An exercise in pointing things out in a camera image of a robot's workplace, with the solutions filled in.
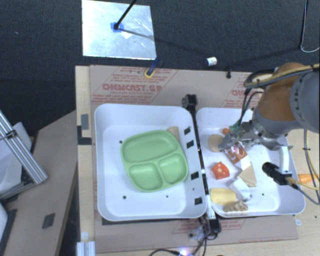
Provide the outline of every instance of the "white tray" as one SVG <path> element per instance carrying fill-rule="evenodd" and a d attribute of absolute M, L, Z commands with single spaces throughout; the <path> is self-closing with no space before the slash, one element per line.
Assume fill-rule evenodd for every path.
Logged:
<path fill-rule="evenodd" d="M 208 188 L 228 188 L 234 178 L 240 173 L 228 159 L 224 152 L 214 153 L 209 148 L 208 138 L 212 134 L 222 134 L 223 128 L 233 125 L 240 117 L 240 109 L 232 108 L 202 108 L 197 112 L 196 120 L 198 124 L 199 138 L 202 150 L 205 173 L 207 177 Z M 247 111 L 243 118 L 247 122 L 252 117 L 252 111 Z M 283 145 L 288 145 L 283 136 L 278 140 Z M 297 190 L 275 183 L 262 171 L 262 165 L 265 162 L 271 162 L 280 165 L 279 151 L 270 151 L 263 145 L 255 145 L 248 150 L 248 155 L 252 163 L 257 186 L 250 188 L 252 199 L 246 202 L 248 211 L 245 212 L 224 212 L 223 206 L 211 202 L 214 211 L 223 217 L 248 217 L 264 215 L 287 215 L 298 214 L 305 208 L 305 198 Z M 230 171 L 230 177 L 217 180 L 211 171 L 211 168 L 218 162 L 223 162 Z M 292 177 L 298 179 L 296 168 L 289 152 L 289 171 Z"/>
<path fill-rule="evenodd" d="M 206 196 L 190 113 L 178 106 L 104 104 L 94 114 L 97 157 L 97 206 L 109 221 L 189 219 L 201 216 Z M 131 183 L 121 159 L 125 139 L 177 126 L 189 174 L 178 185 L 142 192 Z"/>

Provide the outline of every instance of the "cardboard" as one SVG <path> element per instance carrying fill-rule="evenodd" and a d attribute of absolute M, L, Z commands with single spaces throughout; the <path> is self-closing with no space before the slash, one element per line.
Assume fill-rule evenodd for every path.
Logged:
<path fill-rule="evenodd" d="M 228 79 L 222 71 L 156 69 L 153 78 L 147 79 L 143 75 L 145 71 L 146 68 L 142 67 L 91 66 L 89 78 L 86 77 L 83 84 L 85 86 L 89 82 L 91 91 L 91 113 L 86 114 L 93 117 L 96 108 L 104 103 L 179 106 L 186 94 L 197 95 L 197 110 L 203 107 L 241 108 L 245 91 L 242 85 L 249 75 L 233 72 Z M 250 107 L 258 100 L 259 96 L 255 95 Z M 90 121 L 94 142 L 93 118 Z M 133 223 L 104 221 L 97 209 L 95 150 L 93 144 L 93 237 L 97 253 L 197 245 L 195 240 L 189 238 L 189 233 L 200 225 L 197 219 Z M 221 226 L 222 232 L 209 245 L 298 238 L 291 215 L 223 219 Z"/>

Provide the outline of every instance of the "white cylinder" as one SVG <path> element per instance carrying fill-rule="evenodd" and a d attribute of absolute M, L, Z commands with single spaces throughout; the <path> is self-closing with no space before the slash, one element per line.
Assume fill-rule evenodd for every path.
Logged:
<path fill-rule="evenodd" d="M 206 62 L 208 64 L 208 66 L 210 67 L 210 66 L 217 65 L 218 60 L 216 57 L 210 57 L 210 58 L 206 59 Z"/>

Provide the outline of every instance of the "dark gray floor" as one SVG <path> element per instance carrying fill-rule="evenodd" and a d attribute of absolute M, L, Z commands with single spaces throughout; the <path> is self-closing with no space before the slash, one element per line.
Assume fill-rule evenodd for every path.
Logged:
<path fill-rule="evenodd" d="M 130 0 L 113 1 L 130 3 Z M 309 1 L 305 45 L 319 46 L 320 2 Z M 303 0 L 138 0 L 150 5 L 157 55 L 165 68 L 253 72 L 303 53 Z M 82 56 L 81 0 L 0 1 L 0 109 L 33 135 L 75 109 L 76 65 L 148 67 L 151 61 Z"/>

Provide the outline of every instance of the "orange block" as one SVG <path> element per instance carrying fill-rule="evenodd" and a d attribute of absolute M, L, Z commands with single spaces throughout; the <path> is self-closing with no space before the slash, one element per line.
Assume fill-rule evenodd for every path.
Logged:
<path fill-rule="evenodd" d="M 211 171 L 213 171 L 217 180 L 230 176 L 228 167 L 226 167 L 222 162 L 218 162 L 214 167 L 211 168 Z"/>

